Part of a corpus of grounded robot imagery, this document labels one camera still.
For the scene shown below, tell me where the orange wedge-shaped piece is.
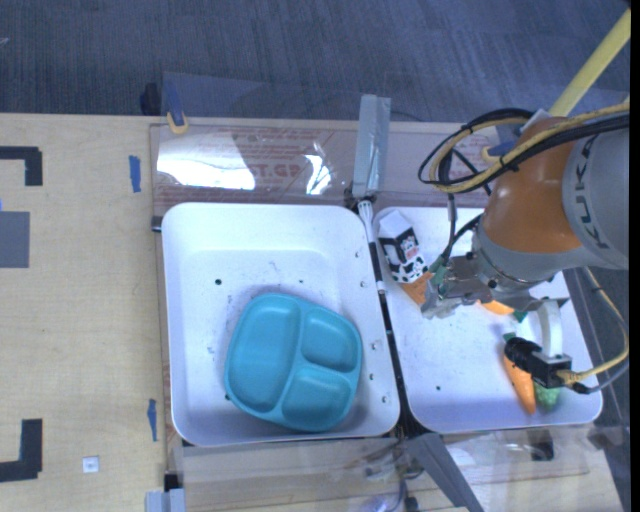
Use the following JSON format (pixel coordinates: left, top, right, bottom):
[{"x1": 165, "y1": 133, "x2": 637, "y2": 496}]
[{"x1": 401, "y1": 271, "x2": 436, "y2": 307}]

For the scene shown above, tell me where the blue divided plate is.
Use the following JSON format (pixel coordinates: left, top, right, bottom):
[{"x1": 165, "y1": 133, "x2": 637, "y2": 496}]
[{"x1": 223, "y1": 292, "x2": 364, "y2": 434}]

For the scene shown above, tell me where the white plastic tray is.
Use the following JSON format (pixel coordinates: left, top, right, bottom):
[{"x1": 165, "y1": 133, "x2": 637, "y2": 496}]
[
  {"x1": 160, "y1": 201, "x2": 402, "y2": 448},
  {"x1": 373, "y1": 206, "x2": 604, "y2": 435}
]

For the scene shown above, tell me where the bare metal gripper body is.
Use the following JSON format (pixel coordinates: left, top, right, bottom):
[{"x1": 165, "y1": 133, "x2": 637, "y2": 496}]
[{"x1": 430, "y1": 255, "x2": 501, "y2": 307}]

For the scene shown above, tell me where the black cylinder on white bracket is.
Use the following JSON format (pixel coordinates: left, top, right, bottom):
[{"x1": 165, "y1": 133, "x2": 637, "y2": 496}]
[{"x1": 503, "y1": 297, "x2": 574, "y2": 390}]

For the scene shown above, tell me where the orange carrot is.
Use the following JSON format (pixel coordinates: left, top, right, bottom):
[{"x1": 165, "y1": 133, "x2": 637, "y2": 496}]
[
  {"x1": 478, "y1": 298, "x2": 530, "y2": 324},
  {"x1": 501, "y1": 330, "x2": 539, "y2": 417}
]

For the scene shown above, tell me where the thin black and white rod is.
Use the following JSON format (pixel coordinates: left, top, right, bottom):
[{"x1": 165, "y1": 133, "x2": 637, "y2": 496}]
[{"x1": 356, "y1": 198, "x2": 403, "y2": 407}]

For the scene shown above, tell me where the white cow print carton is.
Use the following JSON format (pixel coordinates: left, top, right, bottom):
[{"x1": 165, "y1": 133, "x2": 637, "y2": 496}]
[{"x1": 376, "y1": 209, "x2": 430, "y2": 285}]

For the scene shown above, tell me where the green broccoli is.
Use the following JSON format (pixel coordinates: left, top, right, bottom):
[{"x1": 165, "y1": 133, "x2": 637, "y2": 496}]
[{"x1": 532, "y1": 381, "x2": 562, "y2": 412}]

